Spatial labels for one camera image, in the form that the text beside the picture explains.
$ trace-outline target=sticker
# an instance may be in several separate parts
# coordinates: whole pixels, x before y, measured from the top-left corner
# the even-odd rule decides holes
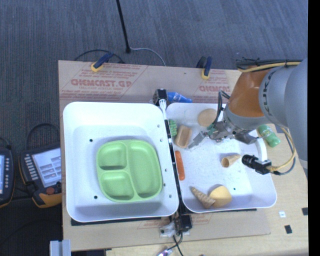
[[[302,213],[304,216],[308,215],[308,207],[302,208]]]
[[[279,215],[280,215],[280,218],[285,218],[286,217],[286,213],[284,210],[280,210],[279,211]]]
[[[285,225],[284,228],[285,228],[285,231],[286,231],[287,234],[291,234],[292,233],[292,229],[291,229],[290,225]]]
[[[168,218],[161,218],[161,219],[152,219],[152,220],[144,220],[138,226],[138,230],[143,229],[155,229],[166,226],[170,223]]]
[[[87,63],[60,89],[62,100],[119,101],[147,66],[106,63],[92,72]]]
[[[218,103],[219,91],[231,94],[228,79],[224,70],[211,69],[210,78],[203,81],[196,89],[192,96],[193,103]]]
[[[193,225],[207,225],[212,217],[213,213],[193,214],[192,224]]]

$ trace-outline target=ice cream cone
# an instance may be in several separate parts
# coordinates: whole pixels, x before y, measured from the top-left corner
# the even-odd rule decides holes
[[[194,196],[202,203],[203,207],[206,209],[209,209],[216,200],[209,197],[205,193],[202,193],[195,187],[191,187],[191,192],[194,194]]]
[[[222,158],[221,164],[222,164],[223,167],[230,167],[240,157],[241,157],[241,155],[239,155],[239,154],[228,155],[228,156]]]

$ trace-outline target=yellow clamp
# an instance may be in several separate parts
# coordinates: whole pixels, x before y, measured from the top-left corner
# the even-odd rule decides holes
[[[201,72],[201,77],[204,79],[204,80],[208,80],[210,78],[210,75],[205,75],[205,68],[202,69],[202,72]]]
[[[99,66],[98,68],[95,68],[95,67],[94,67],[95,64],[96,64],[96,62],[94,62],[94,63],[91,64],[91,70],[92,70],[93,72],[98,72],[99,70],[101,70],[101,69],[104,67],[104,65],[101,65],[101,66]]]

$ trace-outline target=green plate compartment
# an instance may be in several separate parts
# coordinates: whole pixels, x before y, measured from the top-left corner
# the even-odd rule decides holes
[[[103,194],[114,202],[137,202],[158,195],[162,174],[154,147],[144,140],[116,140],[103,144],[96,155]]]

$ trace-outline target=black connector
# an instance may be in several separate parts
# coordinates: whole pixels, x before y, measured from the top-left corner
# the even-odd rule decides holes
[[[153,104],[155,104],[156,106],[159,106],[159,100],[165,100],[165,101],[168,100],[168,94],[166,89],[155,90],[152,97]]]
[[[32,197],[33,194],[39,189],[37,184],[35,184],[34,182],[27,182],[25,184],[27,193]]]
[[[187,232],[192,228],[192,219],[190,215],[180,215],[174,220],[175,231],[177,233]]]
[[[60,194],[62,192],[62,184],[60,181],[56,182],[56,189],[54,191],[55,194]]]
[[[270,160],[260,161],[254,155],[245,154],[241,161],[245,166],[254,169],[259,174],[264,175],[270,172],[270,170],[267,169],[267,166],[271,166]]]

